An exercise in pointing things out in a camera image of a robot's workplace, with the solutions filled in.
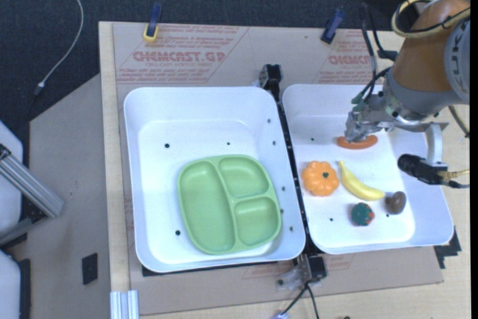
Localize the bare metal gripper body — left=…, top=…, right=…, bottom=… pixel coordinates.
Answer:
left=346, top=96, right=424, bottom=133

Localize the orange curved sausage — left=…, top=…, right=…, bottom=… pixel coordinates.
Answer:
left=336, top=134, right=379, bottom=151

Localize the orange pumpkin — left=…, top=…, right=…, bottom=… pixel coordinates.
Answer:
left=301, top=160, right=341, bottom=197

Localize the yellow banana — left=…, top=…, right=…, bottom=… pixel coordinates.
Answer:
left=337, top=160, right=386, bottom=202

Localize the thin black rod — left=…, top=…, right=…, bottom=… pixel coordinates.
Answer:
left=273, top=84, right=312, bottom=257

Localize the brown oval toy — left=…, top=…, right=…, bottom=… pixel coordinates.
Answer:
left=384, top=191, right=407, bottom=216

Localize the green and orange round toy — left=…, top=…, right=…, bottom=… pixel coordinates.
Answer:
left=350, top=202, right=376, bottom=227

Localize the white plastic tray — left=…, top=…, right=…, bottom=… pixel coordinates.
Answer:
left=282, top=83, right=456, bottom=255
left=122, top=85, right=307, bottom=273

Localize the brown cardboard board red print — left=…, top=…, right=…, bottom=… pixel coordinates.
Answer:
left=111, top=22, right=446, bottom=315

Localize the green divided plate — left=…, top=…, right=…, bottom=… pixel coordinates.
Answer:
left=176, top=154, right=282, bottom=256

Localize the black cylinder on white bracket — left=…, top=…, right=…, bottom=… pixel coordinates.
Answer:
left=397, top=122, right=450, bottom=186

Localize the black block with wires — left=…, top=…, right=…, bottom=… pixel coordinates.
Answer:
left=298, top=255, right=329, bottom=282
left=260, top=64, right=282, bottom=91

